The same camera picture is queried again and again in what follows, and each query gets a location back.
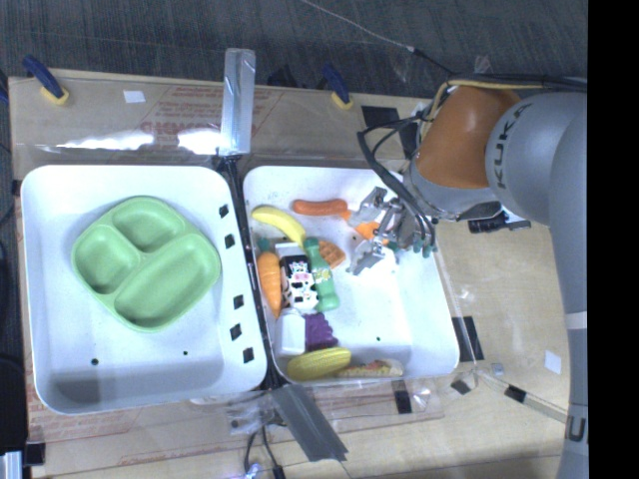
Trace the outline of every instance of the white sticker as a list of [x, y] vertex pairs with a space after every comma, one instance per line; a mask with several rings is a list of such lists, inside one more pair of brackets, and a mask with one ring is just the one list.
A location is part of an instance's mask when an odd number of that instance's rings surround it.
[[546, 350], [544, 365], [546, 366], [546, 369], [549, 369], [556, 374], [561, 374], [561, 357], [554, 354], [552, 351]]
[[142, 91], [123, 91], [124, 92], [124, 100], [127, 103], [146, 103], [147, 100], [144, 97], [144, 93]]

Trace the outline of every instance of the toy bottle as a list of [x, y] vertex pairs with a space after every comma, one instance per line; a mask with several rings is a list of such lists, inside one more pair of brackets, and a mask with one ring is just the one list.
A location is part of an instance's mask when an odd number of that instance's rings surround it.
[[320, 254], [320, 242], [316, 238], [306, 238], [304, 248], [311, 263], [311, 273], [316, 283], [319, 302], [315, 309], [325, 312], [339, 307], [339, 298], [335, 293], [330, 266]]

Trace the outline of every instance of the gray floor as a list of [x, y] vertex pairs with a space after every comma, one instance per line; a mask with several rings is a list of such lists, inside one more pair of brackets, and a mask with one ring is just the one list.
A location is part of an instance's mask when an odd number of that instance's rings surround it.
[[[259, 84], [289, 66], [315, 88], [331, 61], [352, 91], [430, 97], [476, 69], [587, 77], [588, 0], [0, 0], [0, 36], [9, 76], [32, 54], [51, 67], [220, 81], [225, 50], [239, 47], [256, 51]], [[0, 356], [20, 361], [9, 134], [0, 107]]]

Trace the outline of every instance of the orange carrot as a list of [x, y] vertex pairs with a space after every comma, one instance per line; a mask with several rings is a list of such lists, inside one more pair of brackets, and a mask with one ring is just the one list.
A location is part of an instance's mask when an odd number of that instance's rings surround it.
[[309, 217], [328, 217], [339, 215], [348, 210], [348, 204], [344, 199], [331, 199], [330, 201], [313, 202], [296, 199], [293, 201], [292, 209], [298, 215]]
[[273, 315], [280, 317], [282, 310], [282, 284], [280, 279], [280, 259], [270, 251], [263, 251], [258, 257], [258, 277]]

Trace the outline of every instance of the green divided dish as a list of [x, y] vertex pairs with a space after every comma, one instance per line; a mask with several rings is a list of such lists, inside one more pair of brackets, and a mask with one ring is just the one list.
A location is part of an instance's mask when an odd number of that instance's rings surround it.
[[192, 308], [222, 271], [213, 244], [171, 206], [133, 197], [75, 241], [73, 269], [127, 326], [158, 331]]

